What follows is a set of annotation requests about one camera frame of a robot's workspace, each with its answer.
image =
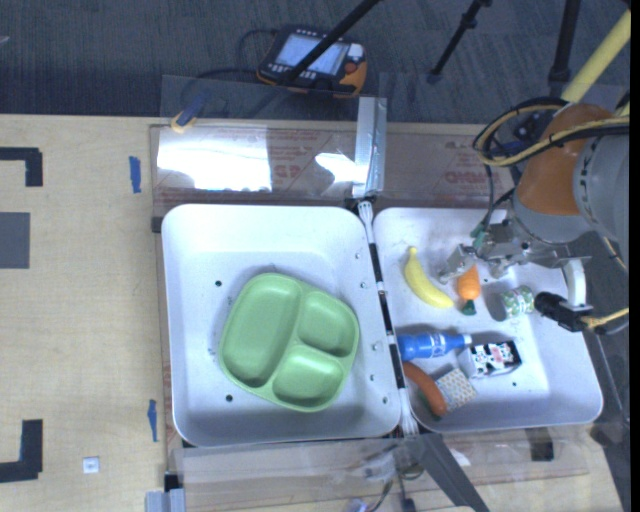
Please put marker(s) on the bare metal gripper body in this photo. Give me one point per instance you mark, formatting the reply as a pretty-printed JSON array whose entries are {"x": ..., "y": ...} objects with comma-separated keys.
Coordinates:
[{"x": 505, "y": 245}]

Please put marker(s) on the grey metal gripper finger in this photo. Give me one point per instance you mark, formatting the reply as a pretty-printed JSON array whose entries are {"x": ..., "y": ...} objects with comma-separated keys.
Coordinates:
[
  {"x": 501, "y": 267},
  {"x": 456, "y": 262}
]

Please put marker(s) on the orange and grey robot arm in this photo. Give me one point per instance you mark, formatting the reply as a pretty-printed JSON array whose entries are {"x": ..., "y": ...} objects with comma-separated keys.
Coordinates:
[{"x": 550, "y": 180}]

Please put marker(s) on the orange carrot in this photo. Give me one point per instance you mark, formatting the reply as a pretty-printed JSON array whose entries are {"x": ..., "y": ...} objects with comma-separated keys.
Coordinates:
[{"x": 469, "y": 286}]

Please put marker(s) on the green and white can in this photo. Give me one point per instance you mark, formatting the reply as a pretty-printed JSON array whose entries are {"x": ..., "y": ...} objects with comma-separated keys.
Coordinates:
[{"x": 517, "y": 302}]

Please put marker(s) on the yellow banana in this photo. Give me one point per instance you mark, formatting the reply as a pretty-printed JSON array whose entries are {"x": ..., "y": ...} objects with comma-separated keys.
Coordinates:
[{"x": 422, "y": 285}]

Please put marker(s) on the blue bottle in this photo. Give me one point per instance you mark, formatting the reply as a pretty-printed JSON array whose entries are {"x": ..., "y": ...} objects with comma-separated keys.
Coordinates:
[{"x": 425, "y": 346}]

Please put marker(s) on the black and white cow-print carton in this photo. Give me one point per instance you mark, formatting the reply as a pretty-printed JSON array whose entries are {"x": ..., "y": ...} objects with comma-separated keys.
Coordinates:
[{"x": 495, "y": 357}]

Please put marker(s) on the white plastic tray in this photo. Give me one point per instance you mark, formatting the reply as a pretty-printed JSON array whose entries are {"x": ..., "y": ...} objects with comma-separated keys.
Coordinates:
[
  {"x": 540, "y": 380},
  {"x": 200, "y": 360}
]

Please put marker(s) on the orange sausage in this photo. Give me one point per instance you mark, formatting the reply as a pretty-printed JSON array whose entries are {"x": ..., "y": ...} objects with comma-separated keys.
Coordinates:
[{"x": 427, "y": 387}]

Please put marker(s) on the green divided plate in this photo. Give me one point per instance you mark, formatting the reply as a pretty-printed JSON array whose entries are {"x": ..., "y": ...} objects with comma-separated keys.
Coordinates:
[{"x": 280, "y": 340}]

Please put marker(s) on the black cylinder on white bracket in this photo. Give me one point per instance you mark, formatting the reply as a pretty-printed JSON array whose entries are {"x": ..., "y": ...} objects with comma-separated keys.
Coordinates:
[{"x": 555, "y": 306}]

